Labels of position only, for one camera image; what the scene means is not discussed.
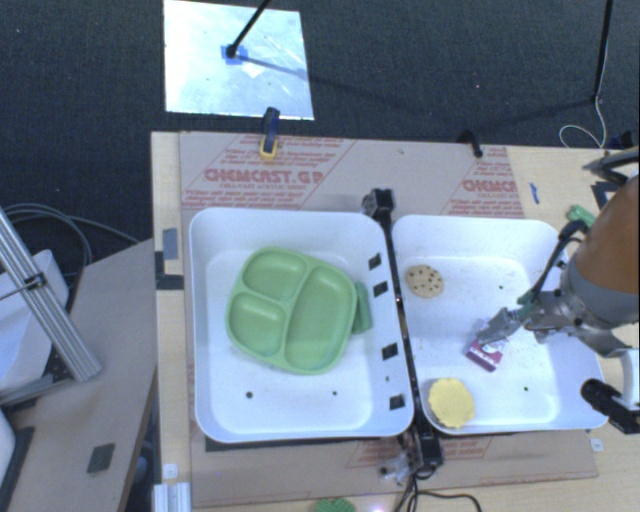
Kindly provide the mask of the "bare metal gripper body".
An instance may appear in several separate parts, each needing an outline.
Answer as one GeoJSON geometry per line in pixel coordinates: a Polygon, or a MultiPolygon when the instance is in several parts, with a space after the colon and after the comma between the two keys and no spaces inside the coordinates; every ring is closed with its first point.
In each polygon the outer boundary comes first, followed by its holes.
{"type": "Polygon", "coordinates": [[[584,327],[584,305],[571,292],[554,289],[534,295],[530,290],[519,298],[519,305],[522,326],[539,344],[559,334],[576,336],[584,327]]]}

